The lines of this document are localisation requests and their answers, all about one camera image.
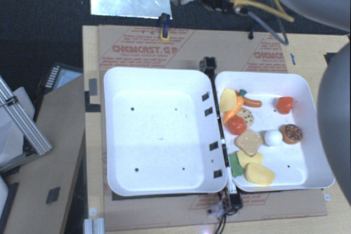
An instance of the white egg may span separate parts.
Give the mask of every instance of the white egg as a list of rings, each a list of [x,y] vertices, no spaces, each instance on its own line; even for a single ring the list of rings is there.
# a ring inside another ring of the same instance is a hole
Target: white egg
[[[264,134],[264,141],[269,146],[278,146],[283,141],[283,135],[278,130],[269,130]]]

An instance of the blue and yellow clamp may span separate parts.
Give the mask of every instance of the blue and yellow clamp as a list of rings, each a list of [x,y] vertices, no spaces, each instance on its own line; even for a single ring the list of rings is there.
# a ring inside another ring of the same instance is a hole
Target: blue and yellow clamp
[[[170,36],[170,31],[169,31],[169,22],[171,20],[171,16],[166,14],[166,13],[162,13],[162,15],[160,17],[158,17],[157,20],[157,27],[161,27],[161,40],[166,42],[169,40],[169,36]]]

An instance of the red tomato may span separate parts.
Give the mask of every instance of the red tomato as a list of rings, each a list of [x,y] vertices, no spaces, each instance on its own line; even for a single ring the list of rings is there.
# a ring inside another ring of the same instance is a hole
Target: red tomato
[[[280,111],[280,113],[288,114],[290,112],[293,102],[294,102],[294,99],[292,97],[282,96],[281,98],[278,99],[276,108]]]
[[[246,127],[245,120],[239,116],[234,116],[228,121],[228,130],[234,135],[241,135]]]

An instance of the chocolate donut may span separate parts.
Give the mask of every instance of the chocolate donut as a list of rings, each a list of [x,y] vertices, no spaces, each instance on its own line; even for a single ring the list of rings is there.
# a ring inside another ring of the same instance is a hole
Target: chocolate donut
[[[302,139],[302,131],[294,124],[288,124],[281,130],[283,141],[287,144],[296,144]]]

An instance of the white tray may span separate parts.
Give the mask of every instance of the white tray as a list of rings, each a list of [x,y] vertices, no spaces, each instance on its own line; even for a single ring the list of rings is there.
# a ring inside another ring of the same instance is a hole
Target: white tray
[[[104,90],[107,179],[113,192],[135,196],[224,188],[216,109],[204,73],[115,67],[105,74]]]
[[[246,97],[262,101],[262,107],[246,107],[254,116],[253,131],[264,135],[265,131],[280,130],[285,124],[295,124],[303,131],[303,139],[294,145],[263,144],[258,149],[263,155],[265,167],[275,173],[269,186],[248,182],[244,175],[234,178],[237,187],[247,192],[325,188],[335,178],[326,159],[317,124],[316,110],[307,82],[298,75],[255,72],[221,72],[216,77],[218,97],[225,88],[244,89]],[[281,96],[294,98],[293,108],[287,115],[276,110]],[[236,135],[224,127],[228,153],[239,150],[235,146]]]

